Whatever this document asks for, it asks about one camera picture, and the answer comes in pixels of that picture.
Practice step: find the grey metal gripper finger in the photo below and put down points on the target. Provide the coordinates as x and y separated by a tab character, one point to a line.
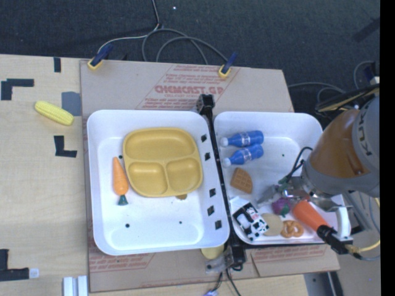
268	194

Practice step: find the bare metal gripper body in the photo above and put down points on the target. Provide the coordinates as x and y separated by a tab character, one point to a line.
294	186

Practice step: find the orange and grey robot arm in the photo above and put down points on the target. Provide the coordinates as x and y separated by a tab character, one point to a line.
334	153

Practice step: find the purple eggplant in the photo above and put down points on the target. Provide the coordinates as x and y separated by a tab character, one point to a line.
280	207

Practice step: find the white plastic tray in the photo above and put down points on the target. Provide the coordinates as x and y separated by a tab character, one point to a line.
154	224
277	165

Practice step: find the brown waffle slice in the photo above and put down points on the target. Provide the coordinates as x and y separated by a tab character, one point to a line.
241	181

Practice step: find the beige round biscuit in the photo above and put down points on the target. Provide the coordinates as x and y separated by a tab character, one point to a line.
273	225

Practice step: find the large orange carrot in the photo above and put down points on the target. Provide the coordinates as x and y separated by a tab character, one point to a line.
308	215

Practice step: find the black and white milk carton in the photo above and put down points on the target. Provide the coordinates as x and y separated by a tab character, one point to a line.
251	224

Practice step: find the orange pretzel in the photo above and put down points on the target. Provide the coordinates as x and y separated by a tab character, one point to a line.
291	229

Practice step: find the blue bottle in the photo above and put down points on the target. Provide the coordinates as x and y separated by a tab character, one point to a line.
247	138
247	155

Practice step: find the thin black rod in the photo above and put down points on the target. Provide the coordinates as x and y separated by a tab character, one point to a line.
216	153

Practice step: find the yellow lemon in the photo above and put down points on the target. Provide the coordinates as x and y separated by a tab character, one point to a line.
212	252

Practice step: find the small brown food piece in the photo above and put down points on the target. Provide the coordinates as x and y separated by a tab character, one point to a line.
181	196

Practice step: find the yellow divided plate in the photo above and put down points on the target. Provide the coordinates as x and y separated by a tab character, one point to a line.
160	148

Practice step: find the small orange carrot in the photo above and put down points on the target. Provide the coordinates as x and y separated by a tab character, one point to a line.
119	177

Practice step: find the brown cardboard board red print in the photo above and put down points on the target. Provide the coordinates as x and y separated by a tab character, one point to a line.
129	85

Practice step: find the yellow corn cob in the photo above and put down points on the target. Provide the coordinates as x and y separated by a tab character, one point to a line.
54	113

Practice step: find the black cylinder on white bracket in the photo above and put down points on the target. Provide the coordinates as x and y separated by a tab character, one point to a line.
343	224

